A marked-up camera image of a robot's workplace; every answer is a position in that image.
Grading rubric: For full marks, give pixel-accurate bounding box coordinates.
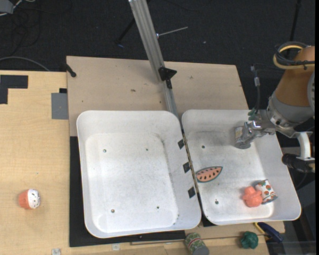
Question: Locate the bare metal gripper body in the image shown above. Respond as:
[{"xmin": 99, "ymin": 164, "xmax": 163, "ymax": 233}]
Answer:
[{"xmin": 250, "ymin": 112, "xmax": 296, "ymax": 139}]

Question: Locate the white plastic tray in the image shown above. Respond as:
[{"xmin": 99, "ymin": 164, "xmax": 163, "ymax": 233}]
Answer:
[
  {"xmin": 181, "ymin": 108, "xmax": 302, "ymax": 226},
  {"xmin": 76, "ymin": 109, "xmax": 203, "ymax": 239}
]

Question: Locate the red watermelon slice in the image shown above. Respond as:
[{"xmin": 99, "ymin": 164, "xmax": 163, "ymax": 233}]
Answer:
[{"xmin": 195, "ymin": 166, "xmax": 224, "ymax": 184}]

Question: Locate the white cup with red print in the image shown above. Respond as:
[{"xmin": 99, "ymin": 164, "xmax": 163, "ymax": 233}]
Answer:
[{"xmin": 255, "ymin": 178, "xmax": 279, "ymax": 205}]

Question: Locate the orange lumpy toy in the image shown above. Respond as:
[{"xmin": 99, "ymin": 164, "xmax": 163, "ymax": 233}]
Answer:
[{"xmin": 241, "ymin": 185, "xmax": 264, "ymax": 208}]

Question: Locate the thin black and white rod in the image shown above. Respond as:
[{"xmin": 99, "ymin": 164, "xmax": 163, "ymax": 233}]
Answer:
[{"xmin": 180, "ymin": 125, "xmax": 200, "ymax": 198}]

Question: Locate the green broccoli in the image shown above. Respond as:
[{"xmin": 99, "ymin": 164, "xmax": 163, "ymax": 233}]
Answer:
[{"xmin": 239, "ymin": 231, "xmax": 259, "ymax": 250}]

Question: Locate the green printed can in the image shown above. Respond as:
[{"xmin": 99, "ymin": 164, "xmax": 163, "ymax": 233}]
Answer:
[{"xmin": 184, "ymin": 232, "xmax": 211, "ymax": 255}]

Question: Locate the brown cardboard board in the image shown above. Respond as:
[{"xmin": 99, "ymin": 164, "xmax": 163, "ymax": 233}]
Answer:
[{"xmin": 66, "ymin": 56, "xmax": 286, "ymax": 248}]

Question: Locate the orange and white cupcake toy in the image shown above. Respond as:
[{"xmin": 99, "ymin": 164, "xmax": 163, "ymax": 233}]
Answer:
[{"xmin": 18, "ymin": 188, "xmax": 41, "ymax": 210}]

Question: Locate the black cylinder on white bracket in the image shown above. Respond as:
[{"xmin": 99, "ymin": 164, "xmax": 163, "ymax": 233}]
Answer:
[{"xmin": 281, "ymin": 131, "xmax": 316, "ymax": 174}]

